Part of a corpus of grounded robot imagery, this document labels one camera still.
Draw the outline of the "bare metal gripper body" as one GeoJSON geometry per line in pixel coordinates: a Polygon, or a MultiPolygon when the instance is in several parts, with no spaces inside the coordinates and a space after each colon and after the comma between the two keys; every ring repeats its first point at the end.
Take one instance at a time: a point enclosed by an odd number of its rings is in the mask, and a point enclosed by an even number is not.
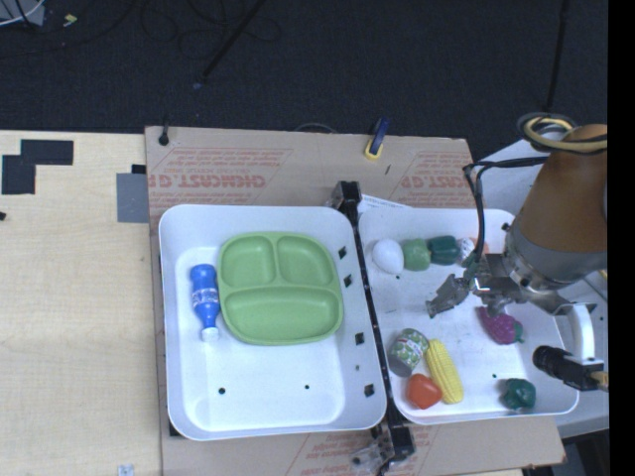
{"type": "Polygon", "coordinates": [[[521,257],[505,253],[483,255],[470,281],[473,293],[486,307],[491,299],[510,298],[511,303],[531,303],[540,309],[566,309],[567,300],[559,293],[564,285],[547,278],[521,257]]]}

